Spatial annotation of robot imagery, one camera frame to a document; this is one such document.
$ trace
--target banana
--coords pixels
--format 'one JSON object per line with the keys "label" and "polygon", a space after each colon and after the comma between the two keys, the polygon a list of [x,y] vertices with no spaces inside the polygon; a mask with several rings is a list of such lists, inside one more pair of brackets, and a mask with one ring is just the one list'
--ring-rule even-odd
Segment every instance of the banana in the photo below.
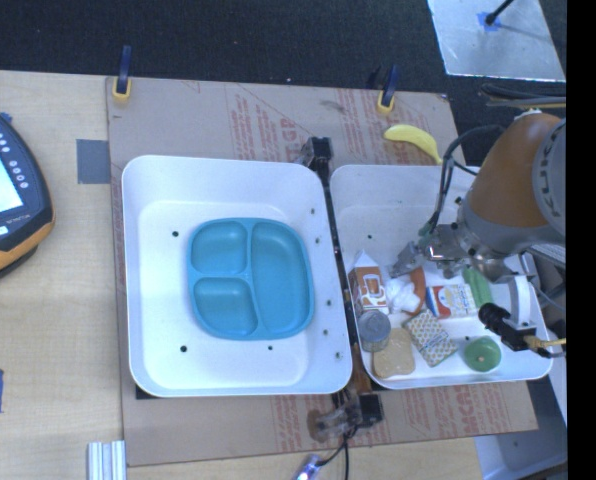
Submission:
{"label": "banana", "polygon": [[394,142],[410,142],[432,157],[437,164],[442,163],[442,158],[438,155],[438,145],[435,139],[425,130],[409,124],[395,124],[387,128],[382,136]]}

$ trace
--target food package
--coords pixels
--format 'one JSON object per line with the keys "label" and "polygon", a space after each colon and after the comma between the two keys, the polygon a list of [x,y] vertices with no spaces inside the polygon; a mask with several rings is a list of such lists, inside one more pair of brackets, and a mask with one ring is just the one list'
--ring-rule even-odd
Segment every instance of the food package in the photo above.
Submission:
{"label": "food package", "polygon": [[458,350],[447,331],[429,309],[402,324],[411,341],[429,366],[436,366]]}
{"label": "food package", "polygon": [[478,314],[478,306],[468,284],[430,286],[427,288],[426,303],[439,319]]}
{"label": "food package", "polygon": [[364,250],[356,256],[347,278],[356,316],[369,310],[389,313],[380,267]]}

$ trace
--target blue plate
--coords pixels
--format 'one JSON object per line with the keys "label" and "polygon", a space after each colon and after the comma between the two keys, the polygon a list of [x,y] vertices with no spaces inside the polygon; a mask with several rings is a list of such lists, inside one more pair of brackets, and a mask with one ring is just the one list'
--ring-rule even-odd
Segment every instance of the blue plate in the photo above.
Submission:
{"label": "blue plate", "polygon": [[313,316],[307,250],[282,222],[229,218],[201,224],[189,240],[187,271],[194,315],[214,336],[287,338]]}

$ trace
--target black carpet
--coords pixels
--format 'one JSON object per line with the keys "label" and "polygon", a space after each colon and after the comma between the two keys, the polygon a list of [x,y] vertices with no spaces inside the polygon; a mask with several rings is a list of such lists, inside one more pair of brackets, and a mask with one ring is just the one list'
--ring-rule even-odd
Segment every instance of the black carpet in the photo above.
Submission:
{"label": "black carpet", "polygon": [[[566,73],[567,0],[539,1]],[[565,85],[447,75],[427,0],[0,0],[0,70],[114,75],[125,44],[141,77],[365,88],[397,64],[398,90],[447,94],[459,133],[520,113],[486,106],[485,82]],[[494,140],[464,144],[467,162]]]}

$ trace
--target gray tape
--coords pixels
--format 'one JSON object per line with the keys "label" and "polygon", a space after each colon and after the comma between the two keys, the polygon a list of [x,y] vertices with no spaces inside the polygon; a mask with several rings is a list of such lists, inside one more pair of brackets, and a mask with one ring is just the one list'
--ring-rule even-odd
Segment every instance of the gray tape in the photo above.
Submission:
{"label": "gray tape", "polygon": [[109,183],[109,142],[76,139],[76,161],[79,184]]}

